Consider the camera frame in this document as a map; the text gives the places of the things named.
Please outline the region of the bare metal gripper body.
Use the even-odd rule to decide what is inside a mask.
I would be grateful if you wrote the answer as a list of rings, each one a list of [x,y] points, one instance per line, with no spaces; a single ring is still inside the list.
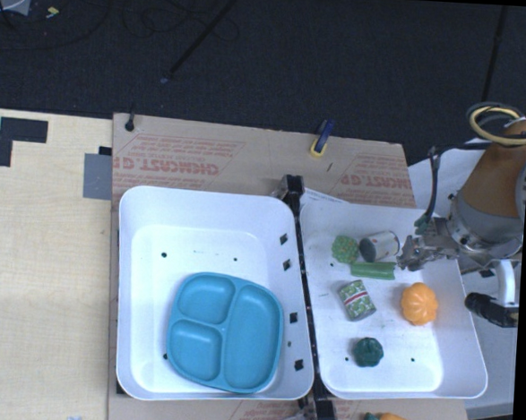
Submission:
[[[443,217],[422,216],[418,219],[417,260],[468,260],[479,264],[509,259],[522,247],[522,236],[512,236],[500,242],[486,240],[467,228],[464,223]]]

